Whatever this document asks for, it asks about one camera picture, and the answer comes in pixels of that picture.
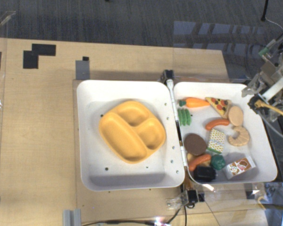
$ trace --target wooden table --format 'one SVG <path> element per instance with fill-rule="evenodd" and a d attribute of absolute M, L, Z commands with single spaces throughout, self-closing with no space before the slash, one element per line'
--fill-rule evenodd
<path fill-rule="evenodd" d="M 23 51 L 31 50 L 32 43 L 57 45 L 56 56 L 39 56 L 39 69 L 23 69 Z M 165 69 L 173 69 L 176 75 L 226 79 L 221 51 L 8 39 L 6 56 L 0 226 L 59 226 L 63 210 L 77 207 L 82 209 L 83 222 L 174 213 L 166 210 L 165 199 L 176 195 L 176 188 L 78 191 L 75 61 L 89 57 L 93 79 L 157 80 Z M 266 225 L 264 211 L 245 199 L 243 185 L 220 188 L 225 192 L 218 199 L 214 193 L 207 194 L 210 205 L 198 203 L 188 210 L 188 225 L 242 221 Z M 89 198 L 88 205 L 79 205 L 82 198 Z M 173 225 L 183 222 L 184 216 L 178 216 Z"/>

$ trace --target yellow plate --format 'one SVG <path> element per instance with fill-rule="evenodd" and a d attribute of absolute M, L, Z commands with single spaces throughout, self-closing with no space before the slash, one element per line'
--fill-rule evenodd
<path fill-rule="evenodd" d="M 166 140 L 160 121 L 143 104 L 127 101 L 100 120 L 100 135 L 111 150 L 127 163 L 139 163 L 156 152 Z"/>

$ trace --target toy pizza slice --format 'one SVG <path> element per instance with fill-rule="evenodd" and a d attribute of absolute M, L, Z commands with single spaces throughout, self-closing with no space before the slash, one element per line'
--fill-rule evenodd
<path fill-rule="evenodd" d="M 232 104 L 231 100 L 222 100 L 212 97 L 206 97 L 206 100 L 223 118 L 227 119 L 227 115 Z"/>

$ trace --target toy hot dog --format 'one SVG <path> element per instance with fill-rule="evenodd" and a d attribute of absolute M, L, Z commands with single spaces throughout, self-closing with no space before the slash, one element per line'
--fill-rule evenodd
<path fill-rule="evenodd" d="M 211 160 L 210 154 L 203 154 L 189 162 L 189 171 L 194 171 L 199 164 Z"/>
<path fill-rule="evenodd" d="M 217 119 L 217 120 L 213 120 L 210 121 L 207 125 L 206 125 L 206 129 L 207 130 L 212 130 L 215 126 L 228 126 L 230 124 L 230 121 L 227 119 Z"/>

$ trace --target white tray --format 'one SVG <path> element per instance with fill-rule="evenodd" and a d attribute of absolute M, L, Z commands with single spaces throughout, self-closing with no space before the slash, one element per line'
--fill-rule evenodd
<path fill-rule="evenodd" d="M 146 160 L 128 164 L 117 157 L 99 133 L 100 115 L 136 100 L 147 106 L 166 130 L 162 147 Z M 184 168 L 168 88 L 159 82 L 83 81 L 77 88 L 81 177 L 93 191 L 176 187 Z"/>
<path fill-rule="evenodd" d="M 225 158 L 226 164 L 250 155 L 256 167 L 233 177 L 231 180 L 228 180 L 222 171 L 217 171 L 217 178 L 211 182 L 212 184 L 269 182 L 274 180 L 277 176 L 276 163 L 263 122 L 247 105 L 251 96 L 241 97 L 241 91 L 245 87 L 246 86 L 242 84 L 201 82 L 180 82 L 174 87 L 176 100 L 185 97 L 230 99 L 233 105 L 238 105 L 244 112 L 243 126 L 250 133 L 251 139 L 249 143 L 245 146 L 235 147 L 230 145 L 226 139 L 222 155 Z M 189 111 L 193 115 L 192 123 L 190 126 L 181 126 L 183 140 L 188 133 L 196 133 L 207 142 L 209 139 L 209 131 L 205 130 L 204 127 L 209 121 L 220 118 L 220 116 L 211 106 L 189 109 Z M 233 131 L 231 124 L 226 127 L 217 126 L 215 128 L 222 131 L 227 136 L 235 136 L 235 131 Z"/>

